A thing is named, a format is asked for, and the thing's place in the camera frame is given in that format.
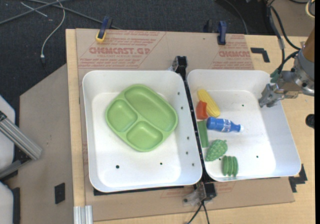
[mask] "blue bottle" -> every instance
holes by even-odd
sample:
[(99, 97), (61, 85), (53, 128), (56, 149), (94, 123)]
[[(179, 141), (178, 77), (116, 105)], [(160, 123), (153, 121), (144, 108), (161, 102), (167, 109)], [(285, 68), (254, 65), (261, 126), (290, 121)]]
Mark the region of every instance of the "blue bottle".
[(209, 117), (206, 121), (209, 130), (216, 130), (223, 133), (242, 132), (244, 127), (241, 124), (234, 124), (228, 119)]

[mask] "wooden table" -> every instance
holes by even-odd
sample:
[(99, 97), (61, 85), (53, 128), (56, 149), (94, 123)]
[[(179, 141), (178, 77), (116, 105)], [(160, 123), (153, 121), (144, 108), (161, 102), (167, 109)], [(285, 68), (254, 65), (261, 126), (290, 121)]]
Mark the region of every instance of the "wooden table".
[[(246, 35), (249, 48), (264, 48), (269, 56), (270, 63), (265, 63), (261, 54), (251, 54), (254, 69), (271, 73), (281, 62), (281, 51), (275, 36)], [(292, 42), (301, 45), (306, 37), (291, 37)], [(294, 49), (286, 45), (287, 55)], [(74, 206), (83, 207), (85, 202), (84, 168), (81, 141), (81, 117), (79, 106), (79, 81), (77, 66), (76, 31), (66, 30), (66, 55), (68, 69), (69, 89), (69, 111), (71, 130), (71, 153), (72, 153), (72, 175), (73, 175), (73, 200)], [(292, 61), (284, 66), (289, 70)], [(296, 99), (287, 99), (282, 102), (288, 124), (293, 135), (301, 163), (304, 165), (308, 181), (306, 184), (297, 186), (294, 194), (295, 202), (263, 206), (250, 206), (223, 210), (211, 210), (208, 212), (211, 223), (215, 224), (311, 224), (315, 223), (315, 132), (306, 126), (305, 119), (309, 114), (314, 114), (314, 97), (299, 95)], [(95, 223), (108, 224), (162, 224), (187, 223), (194, 213), (179, 213), (169, 215), (157, 215), (130, 219), (118, 219), (99, 221)], [(192, 223), (207, 223), (203, 211)]]

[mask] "blue clamp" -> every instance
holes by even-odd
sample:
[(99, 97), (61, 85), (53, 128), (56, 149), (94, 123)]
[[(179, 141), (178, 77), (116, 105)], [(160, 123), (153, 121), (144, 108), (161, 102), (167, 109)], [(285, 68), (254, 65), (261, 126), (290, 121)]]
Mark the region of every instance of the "blue clamp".
[(219, 35), (217, 36), (218, 45), (225, 45), (226, 44), (227, 23), (223, 20), (221, 20), (219, 22), (218, 33), (219, 33)]
[(109, 18), (107, 16), (104, 17), (102, 21), (102, 25), (100, 28), (100, 31), (95, 36), (95, 40), (98, 41), (99, 43), (103, 42), (106, 38), (106, 30), (110, 29), (112, 25), (112, 18)]

